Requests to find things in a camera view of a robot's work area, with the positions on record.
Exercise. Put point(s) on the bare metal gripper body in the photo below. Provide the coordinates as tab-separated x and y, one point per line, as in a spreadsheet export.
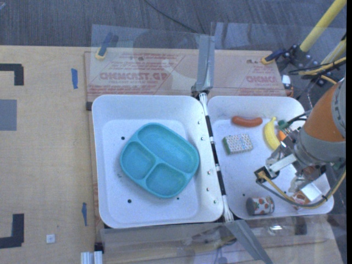
309	172

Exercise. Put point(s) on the white plastic tray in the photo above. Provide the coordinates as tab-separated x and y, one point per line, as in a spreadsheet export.
110	158
242	175

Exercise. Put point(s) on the green and white patterned carton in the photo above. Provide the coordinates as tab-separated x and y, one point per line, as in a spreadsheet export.
237	144

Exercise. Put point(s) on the orange red sausage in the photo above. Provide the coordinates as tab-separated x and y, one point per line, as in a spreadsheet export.
247	121

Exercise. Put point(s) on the blue divided plate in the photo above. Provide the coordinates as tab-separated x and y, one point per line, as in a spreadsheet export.
159	158

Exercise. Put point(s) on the brown cardboard board red print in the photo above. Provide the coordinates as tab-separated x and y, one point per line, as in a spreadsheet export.
154	76

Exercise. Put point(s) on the yellow banana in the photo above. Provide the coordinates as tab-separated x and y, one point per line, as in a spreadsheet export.
270	136

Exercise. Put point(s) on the orange carrot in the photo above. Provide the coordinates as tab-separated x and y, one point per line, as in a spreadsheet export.
281	136

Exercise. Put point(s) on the small can with strawberry print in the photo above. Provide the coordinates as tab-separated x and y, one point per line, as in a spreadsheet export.
260	205

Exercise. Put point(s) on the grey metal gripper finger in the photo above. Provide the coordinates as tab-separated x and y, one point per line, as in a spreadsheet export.
312	192
296	183

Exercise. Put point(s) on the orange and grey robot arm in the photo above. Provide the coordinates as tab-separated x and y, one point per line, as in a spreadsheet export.
321	114

